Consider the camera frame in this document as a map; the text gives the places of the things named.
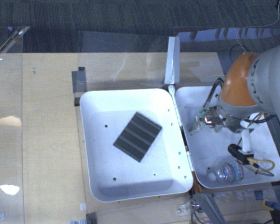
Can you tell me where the dark grey ribbed rectangular pad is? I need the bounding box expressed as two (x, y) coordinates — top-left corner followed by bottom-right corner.
(111, 110), (165, 165)

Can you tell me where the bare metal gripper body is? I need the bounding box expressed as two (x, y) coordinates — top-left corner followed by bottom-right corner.
(195, 104), (245, 135)

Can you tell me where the white plastic tray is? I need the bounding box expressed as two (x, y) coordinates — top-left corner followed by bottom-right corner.
(78, 85), (195, 205)
(174, 80), (280, 191)

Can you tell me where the clear plastic bottle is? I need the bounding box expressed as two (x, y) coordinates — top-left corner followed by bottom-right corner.
(206, 160), (246, 186)

